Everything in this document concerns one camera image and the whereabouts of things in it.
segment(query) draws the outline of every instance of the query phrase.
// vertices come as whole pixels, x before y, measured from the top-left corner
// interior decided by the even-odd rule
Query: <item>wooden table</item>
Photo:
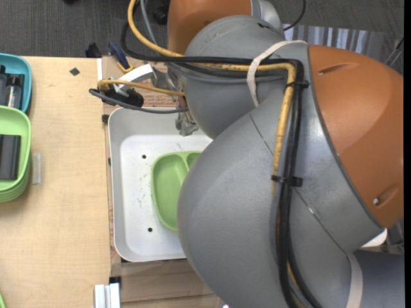
[[[91,308],[94,286],[107,284],[119,262],[110,245],[110,177],[101,121],[109,107],[88,93],[96,87],[101,61],[24,58],[33,75],[28,115],[31,152],[41,154],[41,181],[33,185],[30,177],[22,196],[0,203],[0,292],[7,308]],[[115,65],[107,61],[103,74]],[[74,68],[80,73],[71,74]],[[155,284],[157,275],[143,276]],[[138,279],[141,291],[146,281]],[[133,290],[129,284],[128,297]],[[221,307],[207,287],[196,291],[203,295],[159,295],[162,300],[128,300],[122,307]]]

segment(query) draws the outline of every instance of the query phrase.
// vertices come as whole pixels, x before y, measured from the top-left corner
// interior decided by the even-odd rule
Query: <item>green dish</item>
[[[152,167],[152,193],[157,215],[164,226],[177,231],[177,204],[180,189],[200,151],[161,155]]]
[[[18,177],[15,180],[0,180],[0,201],[10,201],[22,193],[30,171],[31,123],[22,111],[0,106],[0,133],[20,135],[20,158]]]

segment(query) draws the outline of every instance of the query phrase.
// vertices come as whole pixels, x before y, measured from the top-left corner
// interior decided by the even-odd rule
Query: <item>black wire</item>
[[[247,72],[237,72],[237,71],[223,71],[219,69],[209,69],[206,67],[200,67],[195,64],[189,64],[189,63],[184,63],[184,64],[179,64],[180,67],[183,67],[185,69],[189,69],[198,73],[203,73],[203,74],[208,74],[208,75],[213,75],[213,76],[221,76],[224,78],[247,78]],[[281,70],[281,69],[271,69],[267,71],[257,71],[256,72],[256,78],[264,77],[264,76],[273,76],[273,75],[279,75],[281,73],[286,73],[286,71]]]
[[[313,308],[321,308],[321,305],[317,301],[317,299],[313,296],[311,291],[308,289],[307,284],[305,283],[297,265],[297,261],[295,260],[294,250],[292,246],[291,237],[288,236],[288,260],[290,263],[291,270],[293,271],[293,275],[297,284],[301,290],[301,293],[304,293],[304,297],[307,301],[313,306]]]
[[[301,9],[301,12],[300,12],[300,16],[298,16],[298,18],[294,22],[292,22],[291,25],[283,28],[283,31],[287,31],[290,28],[293,28],[302,19],[302,16],[304,16],[304,14],[306,12],[306,5],[307,5],[306,0],[302,0],[302,9]]]
[[[116,99],[107,97],[104,94],[100,94],[98,92],[98,90],[96,90],[96,89],[89,89],[89,92],[93,96],[99,97],[101,100],[108,101],[110,103],[119,105],[119,106],[121,106],[123,108],[127,108],[129,110],[139,110],[141,112],[154,113],[154,114],[172,114],[172,113],[180,113],[180,112],[187,112],[188,111],[188,107],[186,107],[186,108],[176,108],[176,109],[173,109],[173,110],[150,110],[149,108],[137,107],[137,106],[130,105],[130,104],[127,104],[127,103],[123,103],[122,101],[118,101]]]
[[[301,81],[301,72],[298,72],[295,81]],[[299,91],[298,85],[294,85],[294,94],[292,101],[291,113],[291,129],[288,136],[286,147],[286,164],[284,168],[284,177],[291,179],[295,167],[295,159],[297,155],[297,145],[299,138]],[[290,288],[290,281],[288,276],[288,255],[290,242],[290,207],[292,197],[292,186],[287,183],[282,183],[280,202],[279,202],[279,226],[277,236],[277,259],[281,289],[283,290],[284,298],[290,308],[298,308],[297,303]]]

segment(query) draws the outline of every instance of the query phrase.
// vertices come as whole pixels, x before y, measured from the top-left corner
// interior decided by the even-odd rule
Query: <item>teal tray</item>
[[[31,99],[31,67],[29,63],[19,56],[0,53],[0,65],[6,67],[6,73],[24,75],[20,109],[26,113]]]

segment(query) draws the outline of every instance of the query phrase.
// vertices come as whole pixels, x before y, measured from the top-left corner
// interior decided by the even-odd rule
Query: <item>green tray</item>
[[[182,183],[200,151],[161,155],[152,167],[152,192],[158,217],[164,226],[177,230],[177,203]]]
[[[20,159],[18,177],[15,180],[0,180],[0,201],[15,198],[12,193],[20,194],[21,187],[27,184],[27,174],[30,159],[31,123],[28,116],[22,111],[0,106],[0,133],[5,135],[20,135]]]

